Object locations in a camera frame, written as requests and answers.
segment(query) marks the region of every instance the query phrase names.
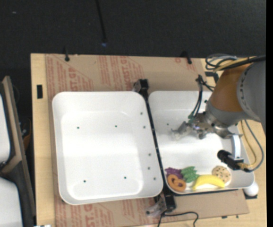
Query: black floor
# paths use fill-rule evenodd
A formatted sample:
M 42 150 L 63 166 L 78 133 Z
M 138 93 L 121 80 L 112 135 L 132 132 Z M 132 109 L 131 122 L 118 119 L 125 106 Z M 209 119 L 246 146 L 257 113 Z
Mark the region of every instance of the black floor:
M 0 80 L 11 76 L 21 115 L 32 112 L 30 53 L 266 53 L 266 0 L 98 1 L 103 30 L 96 0 L 0 0 Z

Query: wooden table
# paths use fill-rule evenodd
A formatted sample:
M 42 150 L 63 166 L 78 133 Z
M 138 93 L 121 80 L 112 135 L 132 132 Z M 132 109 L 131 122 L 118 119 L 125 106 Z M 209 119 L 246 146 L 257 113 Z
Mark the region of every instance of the wooden table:
M 48 115 L 48 98 L 46 95 L 47 78 L 45 66 L 45 54 L 31 55 L 31 78 L 32 78 L 32 104 L 33 104 L 33 134 L 34 134 L 34 170 L 35 170 L 35 201 L 36 201 L 36 223 L 37 225 L 47 225 L 55 222 L 54 213 L 54 192 L 52 177 L 52 160 L 50 147 L 50 123 Z M 207 82 L 213 85 L 212 78 L 207 78 Z M 42 86 L 42 98 L 38 98 L 37 90 Z M 265 151 L 265 135 L 259 123 L 250 121 L 253 132 L 260 140 Z M 250 144 L 255 146 L 254 140 L 250 137 Z M 251 152 L 244 142 L 249 158 Z M 262 166 L 255 171 L 256 182 L 259 185 L 259 195 L 257 199 L 247 200 L 249 214 L 229 216 L 227 218 L 199 219 L 196 227 L 264 227 L 266 226 L 266 160 Z M 184 227 L 192 226 L 192 220 L 164 223 L 161 226 Z

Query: dark background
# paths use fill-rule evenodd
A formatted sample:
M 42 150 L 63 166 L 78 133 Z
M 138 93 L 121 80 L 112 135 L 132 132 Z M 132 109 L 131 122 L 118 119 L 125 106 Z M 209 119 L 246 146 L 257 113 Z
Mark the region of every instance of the dark background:
M 31 53 L 190 57 L 266 53 L 266 0 L 0 0 L 0 81 L 31 117 Z

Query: yellow banana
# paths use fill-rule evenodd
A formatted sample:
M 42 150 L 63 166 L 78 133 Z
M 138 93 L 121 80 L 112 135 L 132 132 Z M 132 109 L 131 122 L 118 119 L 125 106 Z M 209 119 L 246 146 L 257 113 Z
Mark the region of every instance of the yellow banana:
M 212 184 L 214 186 L 221 187 L 221 188 L 225 187 L 225 183 L 215 175 L 200 175 L 197 178 L 192 189 L 195 190 L 197 187 L 207 184 L 207 183 Z

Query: cardboard sheet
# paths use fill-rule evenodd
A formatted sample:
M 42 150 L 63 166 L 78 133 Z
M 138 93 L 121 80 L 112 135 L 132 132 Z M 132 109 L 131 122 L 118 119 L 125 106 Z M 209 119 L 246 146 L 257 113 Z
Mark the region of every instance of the cardboard sheet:
M 122 91 L 131 90 L 138 79 L 148 79 L 150 92 L 156 90 L 198 90 L 195 79 L 201 74 L 200 59 L 188 64 L 184 58 L 153 58 L 130 56 L 48 54 L 46 59 L 47 96 L 51 100 L 62 91 Z M 113 201 L 87 205 L 68 205 L 58 192 L 55 164 L 54 135 L 51 125 L 51 152 L 54 178 L 55 225 L 57 227 L 127 227 L 148 225 L 158 219 L 148 217 L 145 209 L 154 204 L 153 198 Z M 242 190 L 180 196 L 175 199 L 173 213 L 195 211 L 200 218 L 248 213 Z M 194 219 L 193 215 L 166 217 L 163 222 Z

